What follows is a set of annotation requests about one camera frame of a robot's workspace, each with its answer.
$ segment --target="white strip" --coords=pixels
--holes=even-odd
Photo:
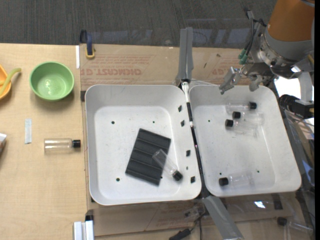
[[[32,142],[32,131],[31,131],[32,119],[26,118],[24,120],[24,144]]]
[[[75,60],[76,60],[76,68],[80,68],[80,47],[79,45],[75,46]]]

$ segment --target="clear vial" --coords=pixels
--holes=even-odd
[[[162,149],[156,151],[152,158],[168,175],[171,175],[176,181],[179,181],[182,178],[182,174],[178,171],[177,165],[169,159],[167,154]]]
[[[233,111],[252,111],[257,108],[257,103],[246,101],[231,101],[225,105],[225,110],[231,114]]]
[[[265,121],[264,114],[255,111],[234,111],[232,112],[232,118],[240,121],[251,122],[255,124],[263,124]]]
[[[309,236],[311,236],[314,232],[314,229],[311,225],[293,218],[278,217],[276,221],[280,226],[289,227],[290,229],[303,232],[305,234],[308,234]]]
[[[71,138],[45,138],[44,152],[58,153],[70,152],[73,148],[80,148],[81,141],[79,139],[72,140]]]
[[[225,120],[224,125],[227,129],[230,129],[237,134],[257,136],[258,125],[256,123],[227,119]]]
[[[229,174],[228,177],[219,178],[220,186],[245,186],[245,185],[253,185],[254,178],[251,171],[241,171]]]

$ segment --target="yellow-green spoon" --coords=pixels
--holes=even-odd
[[[13,77],[13,75],[17,72],[20,72],[21,68],[15,68],[14,70],[12,70],[8,76],[6,77],[6,79],[4,81],[0,81],[0,86],[3,85],[0,89],[0,96],[4,93],[7,85],[9,84],[11,78]]]

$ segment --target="white tray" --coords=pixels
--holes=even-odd
[[[251,92],[236,86],[223,95],[218,86],[197,85],[189,91],[196,139],[207,189],[215,196],[240,196],[297,190],[299,169],[281,117],[277,99],[267,87]],[[226,130],[229,101],[252,101],[264,115],[257,137]],[[253,174],[253,184],[221,187],[219,178],[241,171]]]
[[[173,85],[94,85],[85,94],[89,189],[99,204],[191,200],[201,180],[184,93]],[[183,178],[159,186],[125,174],[139,129],[171,139],[168,157]]]

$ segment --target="orange bowl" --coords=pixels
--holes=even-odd
[[[5,69],[0,65],[0,82],[5,81],[7,79],[7,72],[5,71]],[[0,100],[2,100],[4,97],[7,96],[7,94],[9,93],[11,89],[11,81],[8,83],[8,85],[6,86],[4,92],[2,93],[2,95],[0,96]]]

